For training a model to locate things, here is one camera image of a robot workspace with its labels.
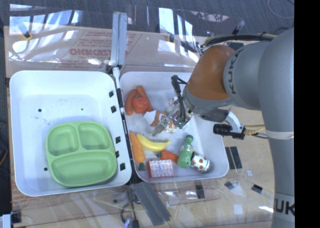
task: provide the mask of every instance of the yellow banana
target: yellow banana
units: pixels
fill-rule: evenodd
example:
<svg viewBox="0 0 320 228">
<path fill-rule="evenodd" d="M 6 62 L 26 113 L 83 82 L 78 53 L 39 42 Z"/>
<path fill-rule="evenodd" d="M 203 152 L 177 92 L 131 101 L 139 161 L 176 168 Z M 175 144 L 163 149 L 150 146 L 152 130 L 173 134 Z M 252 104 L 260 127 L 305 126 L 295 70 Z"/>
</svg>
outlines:
<svg viewBox="0 0 320 228">
<path fill-rule="evenodd" d="M 153 151 L 153 152 L 160 152 L 162 151 L 167 145 L 171 144 L 171 141 L 168 140 L 166 142 L 153 142 L 146 137 L 144 137 L 142 134 L 136 134 L 136 137 L 138 138 L 139 142 L 141 143 L 142 147 Z"/>
</svg>

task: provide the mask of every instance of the transparent plastic wrap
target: transparent plastic wrap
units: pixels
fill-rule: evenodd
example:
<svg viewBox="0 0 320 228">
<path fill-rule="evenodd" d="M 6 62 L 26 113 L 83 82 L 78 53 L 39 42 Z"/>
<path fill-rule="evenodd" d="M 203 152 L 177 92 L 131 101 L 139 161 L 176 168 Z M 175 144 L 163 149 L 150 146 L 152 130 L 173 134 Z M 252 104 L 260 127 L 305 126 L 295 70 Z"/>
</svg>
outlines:
<svg viewBox="0 0 320 228">
<path fill-rule="evenodd" d="M 187 76 L 197 64 L 201 56 L 200 46 L 207 37 L 229 35 L 237 25 L 243 24 L 238 18 L 201 11 L 135 5 L 126 6 L 121 11 L 128 17 L 121 76 L 127 72 L 145 71 L 179 72 Z M 11 78 L 22 70 L 106 73 L 112 54 L 112 25 L 112 13 L 12 4 L 10 25 L 4 27 L 6 76 Z M 163 79 L 170 79 L 170 76 L 165 73 Z M 143 76 L 139 80 L 133 84 L 126 83 L 125 92 L 146 82 Z M 171 88 L 166 92 L 172 96 L 175 93 Z M 150 95 L 154 102 L 155 98 L 152 93 Z M 159 107 L 164 107 L 168 99 L 162 100 Z M 245 124 L 262 123 L 259 111 L 237 107 L 232 111 Z M 128 126 L 135 132 L 141 132 L 135 119 L 128 120 Z M 203 129 L 199 128 L 197 133 L 201 134 Z M 252 136 L 243 141 L 224 137 L 222 148 L 228 168 L 221 175 L 209 175 L 203 179 L 202 174 L 196 173 L 196 179 L 187 175 L 186 179 L 150 183 L 170 214 L 169 220 L 158 227 L 271 226 L 274 173 L 268 141 Z M 198 149 L 201 154 L 209 151 L 201 147 Z M 108 227 L 126 227 L 126 221 L 135 219 L 140 227 L 155 226 L 137 199 L 132 178 L 128 183 L 115 187 L 27 196 L 16 184 L 12 144 L 10 154 L 11 222 L 15 228 L 100 228 L 106 224 Z M 137 163 L 133 161 L 132 171 L 136 167 Z"/>
</svg>

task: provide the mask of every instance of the green bottle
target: green bottle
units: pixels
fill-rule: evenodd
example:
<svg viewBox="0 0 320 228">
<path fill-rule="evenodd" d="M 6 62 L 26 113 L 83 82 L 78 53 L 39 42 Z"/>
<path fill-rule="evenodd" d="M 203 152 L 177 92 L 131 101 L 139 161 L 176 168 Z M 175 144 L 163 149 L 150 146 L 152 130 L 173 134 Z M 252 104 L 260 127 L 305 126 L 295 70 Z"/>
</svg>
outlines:
<svg viewBox="0 0 320 228">
<path fill-rule="evenodd" d="M 184 139 L 177 162 L 178 166 L 181 168 L 188 168 L 191 164 L 192 153 L 194 152 L 194 147 L 191 144 L 193 140 L 194 137 L 190 134 Z"/>
</svg>

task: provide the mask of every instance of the tomato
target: tomato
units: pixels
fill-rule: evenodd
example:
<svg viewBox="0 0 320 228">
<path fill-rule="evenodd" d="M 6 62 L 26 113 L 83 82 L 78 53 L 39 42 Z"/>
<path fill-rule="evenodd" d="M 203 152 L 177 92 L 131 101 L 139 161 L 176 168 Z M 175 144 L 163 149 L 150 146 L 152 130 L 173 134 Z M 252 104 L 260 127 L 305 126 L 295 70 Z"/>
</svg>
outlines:
<svg viewBox="0 0 320 228">
<path fill-rule="evenodd" d="M 149 108 L 150 102 L 144 97 L 135 97 L 131 101 L 133 110 L 136 114 L 143 114 Z"/>
</svg>

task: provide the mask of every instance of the green divided plate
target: green divided plate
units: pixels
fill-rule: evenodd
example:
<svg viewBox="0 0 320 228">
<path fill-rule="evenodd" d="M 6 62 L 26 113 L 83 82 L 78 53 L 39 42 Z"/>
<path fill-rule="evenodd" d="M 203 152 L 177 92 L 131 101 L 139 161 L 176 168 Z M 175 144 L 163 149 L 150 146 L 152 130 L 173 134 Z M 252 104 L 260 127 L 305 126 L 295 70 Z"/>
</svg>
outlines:
<svg viewBox="0 0 320 228">
<path fill-rule="evenodd" d="M 95 121 L 54 126 L 46 136 L 46 154 L 53 179 L 66 187 L 97 184 L 117 171 L 110 133 Z"/>
</svg>

